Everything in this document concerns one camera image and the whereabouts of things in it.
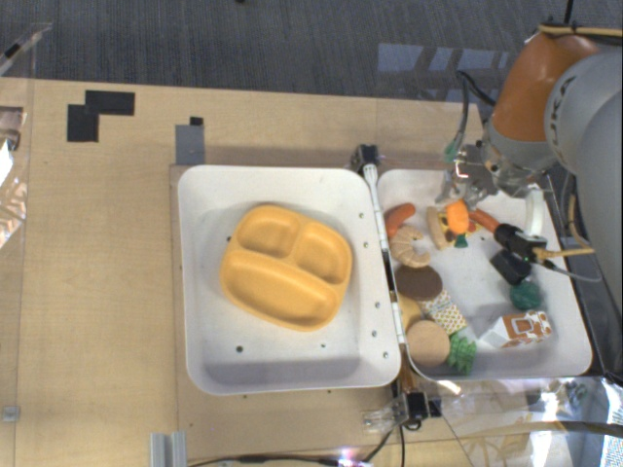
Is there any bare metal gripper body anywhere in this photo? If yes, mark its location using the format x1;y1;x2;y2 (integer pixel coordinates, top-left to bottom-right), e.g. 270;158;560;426
455;143;536;198

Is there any red sausage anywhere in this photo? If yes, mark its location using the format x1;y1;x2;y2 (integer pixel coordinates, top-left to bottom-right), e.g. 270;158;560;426
384;202;418;238
467;208;501;234

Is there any orange carrot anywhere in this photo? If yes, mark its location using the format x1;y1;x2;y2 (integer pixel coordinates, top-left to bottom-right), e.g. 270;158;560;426
444;198;472;234

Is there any pizza slice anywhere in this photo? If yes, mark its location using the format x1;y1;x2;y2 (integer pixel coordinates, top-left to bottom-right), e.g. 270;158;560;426
426;205;483;252

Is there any tan croissant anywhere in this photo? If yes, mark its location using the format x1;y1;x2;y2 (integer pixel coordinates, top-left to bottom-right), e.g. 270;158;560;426
388;225;432;269

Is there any black cube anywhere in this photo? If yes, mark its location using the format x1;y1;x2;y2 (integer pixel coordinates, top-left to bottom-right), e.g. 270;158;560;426
489;250;532;287

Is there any white plastic tray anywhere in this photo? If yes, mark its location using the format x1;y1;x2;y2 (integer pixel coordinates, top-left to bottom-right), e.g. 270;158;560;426
377;168;594;382
177;164;403;397

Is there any dark brown biscuit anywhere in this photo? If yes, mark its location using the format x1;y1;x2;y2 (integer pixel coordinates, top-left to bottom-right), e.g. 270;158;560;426
394;264;444;303

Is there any green broccoli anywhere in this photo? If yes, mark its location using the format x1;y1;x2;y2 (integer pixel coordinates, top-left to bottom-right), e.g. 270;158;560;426
509;279;543;311

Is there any yellow patterned packet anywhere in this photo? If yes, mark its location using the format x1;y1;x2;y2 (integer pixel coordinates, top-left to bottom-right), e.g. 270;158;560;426
419;289;469;337

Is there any yellow toy food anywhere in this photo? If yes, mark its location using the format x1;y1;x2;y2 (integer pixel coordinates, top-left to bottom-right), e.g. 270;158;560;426
398;294;425;333

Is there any white and brown carton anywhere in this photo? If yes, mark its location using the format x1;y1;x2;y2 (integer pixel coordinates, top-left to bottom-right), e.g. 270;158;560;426
478;309;553;350

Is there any tan round biscuit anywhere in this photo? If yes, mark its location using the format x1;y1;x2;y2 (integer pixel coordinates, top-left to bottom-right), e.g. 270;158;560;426
405;319;452;367

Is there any green leafy toy vegetable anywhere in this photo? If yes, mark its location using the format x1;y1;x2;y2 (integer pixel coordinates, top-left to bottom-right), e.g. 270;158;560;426
446;332;479;376

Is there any orange divided plate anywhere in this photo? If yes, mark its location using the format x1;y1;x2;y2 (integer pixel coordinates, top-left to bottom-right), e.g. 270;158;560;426
219;203;354;333

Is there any black cylinder on white bracket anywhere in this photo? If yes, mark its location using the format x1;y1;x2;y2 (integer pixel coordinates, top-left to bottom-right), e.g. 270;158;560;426
493;190;547;264

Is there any black block with wires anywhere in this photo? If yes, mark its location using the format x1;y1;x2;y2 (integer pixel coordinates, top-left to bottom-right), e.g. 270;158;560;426
355;144;382;167
405;391;443;430

